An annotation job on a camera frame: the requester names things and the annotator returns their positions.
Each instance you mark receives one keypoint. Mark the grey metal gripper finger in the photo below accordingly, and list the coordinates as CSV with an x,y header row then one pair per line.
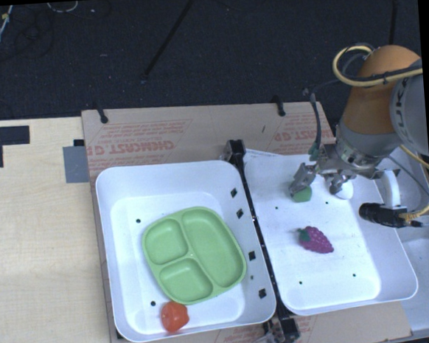
x,y
337,184
302,178

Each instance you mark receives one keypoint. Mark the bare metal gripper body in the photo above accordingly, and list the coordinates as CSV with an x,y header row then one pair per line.
x,y
350,162

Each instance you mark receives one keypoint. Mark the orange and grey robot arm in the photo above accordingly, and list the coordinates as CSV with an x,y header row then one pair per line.
x,y
370,110

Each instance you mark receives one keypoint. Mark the white toy egg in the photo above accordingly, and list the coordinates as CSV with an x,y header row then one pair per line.
x,y
345,193

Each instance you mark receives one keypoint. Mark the green round toy fruit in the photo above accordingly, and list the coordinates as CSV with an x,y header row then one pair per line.
x,y
303,196

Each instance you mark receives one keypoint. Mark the white printed paper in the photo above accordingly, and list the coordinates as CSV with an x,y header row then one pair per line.
x,y
263,153

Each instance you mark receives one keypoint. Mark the purple toy grapes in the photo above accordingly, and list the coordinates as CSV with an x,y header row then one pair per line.
x,y
316,240

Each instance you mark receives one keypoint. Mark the thin black rod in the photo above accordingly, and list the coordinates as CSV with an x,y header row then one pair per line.
x,y
257,223

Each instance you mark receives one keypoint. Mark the white plastic tray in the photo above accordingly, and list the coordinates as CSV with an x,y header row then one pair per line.
x,y
127,188
319,281

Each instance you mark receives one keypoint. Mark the brown cardboard board, red print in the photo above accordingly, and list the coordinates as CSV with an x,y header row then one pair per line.
x,y
197,135

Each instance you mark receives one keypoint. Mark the green divided plate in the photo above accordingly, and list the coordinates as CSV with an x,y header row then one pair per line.
x,y
205,241

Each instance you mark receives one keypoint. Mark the orange-red toy pepper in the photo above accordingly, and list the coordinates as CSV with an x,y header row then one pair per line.
x,y
174,316

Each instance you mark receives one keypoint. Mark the black cylinder on white bracket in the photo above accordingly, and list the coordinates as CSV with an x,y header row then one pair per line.
x,y
382,213

